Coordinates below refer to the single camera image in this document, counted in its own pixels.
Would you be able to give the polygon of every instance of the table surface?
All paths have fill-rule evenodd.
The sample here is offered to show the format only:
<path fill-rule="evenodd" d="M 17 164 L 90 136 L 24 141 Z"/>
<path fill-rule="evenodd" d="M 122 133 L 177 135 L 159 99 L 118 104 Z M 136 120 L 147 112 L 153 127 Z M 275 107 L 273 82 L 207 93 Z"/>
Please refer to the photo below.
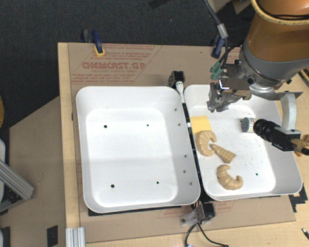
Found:
<path fill-rule="evenodd" d="M 66 227 L 78 228 L 80 227 L 80 216 L 75 163 L 74 130 L 73 122 L 71 120 L 72 102 L 68 43 L 58 44 L 58 60 Z M 309 88 L 305 85 L 301 78 L 296 75 L 291 84 L 282 86 L 279 91 L 303 92 L 303 94 L 297 99 L 298 111 L 296 127 L 303 133 L 303 135 L 309 134 Z M 308 200 L 305 204 L 297 205 L 295 222 L 214 230 L 207 232 L 208 237 L 211 240 L 222 242 L 228 244 L 229 246 L 309 246 L 309 241 L 302 232 L 302 228 L 305 228 L 309 232 L 309 156 L 296 156 L 296 161 L 303 179 Z M 184 237 L 185 234 L 165 235 L 110 242 L 88 243 L 87 246 L 182 247 L 184 246 Z M 195 247 L 214 246 L 204 238 L 201 232 L 191 233 L 188 242 L 192 243 Z"/>

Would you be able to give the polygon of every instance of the dark floor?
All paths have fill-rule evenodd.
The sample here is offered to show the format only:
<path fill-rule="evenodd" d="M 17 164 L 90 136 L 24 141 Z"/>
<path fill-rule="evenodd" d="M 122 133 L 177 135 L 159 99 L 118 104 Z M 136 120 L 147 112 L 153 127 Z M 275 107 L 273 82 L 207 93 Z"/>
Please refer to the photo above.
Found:
<path fill-rule="evenodd" d="M 209 46 L 217 34 L 202 0 L 0 0 L 0 93 L 9 126 L 59 95 L 58 42 L 96 28 L 104 43 Z M 252 8 L 218 12 L 230 45 L 245 38 Z"/>

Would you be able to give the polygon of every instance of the food item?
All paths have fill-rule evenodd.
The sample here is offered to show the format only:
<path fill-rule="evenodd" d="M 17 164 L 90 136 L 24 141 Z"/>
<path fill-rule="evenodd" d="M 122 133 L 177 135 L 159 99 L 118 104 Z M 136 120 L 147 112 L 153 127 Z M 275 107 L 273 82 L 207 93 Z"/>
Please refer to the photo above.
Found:
<path fill-rule="evenodd" d="M 236 190 L 243 186 L 243 179 L 241 176 L 237 176 L 236 179 L 232 178 L 227 170 L 230 169 L 229 165 L 220 165 L 217 168 L 217 178 L 220 184 L 228 190 Z"/>
<path fill-rule="evenodd" d="M 221 157 L 221 159 L 225 162 L 225 163 L 230 163 L 235 157 L 236 154 L 224 149 L 221 146 L 218 146 L 216 144 L 210 144 L 211 148 L 214 150 L 214 152 Z"/>
<path fill-rule="evenodd" d="M 198 151 L 204 156 L 212 156 L 214 150 L 209 149 L 209 141 L 216 142 L 216 136 L 213 131 L 201 131 L 196 136 L 196 146 Z"/>

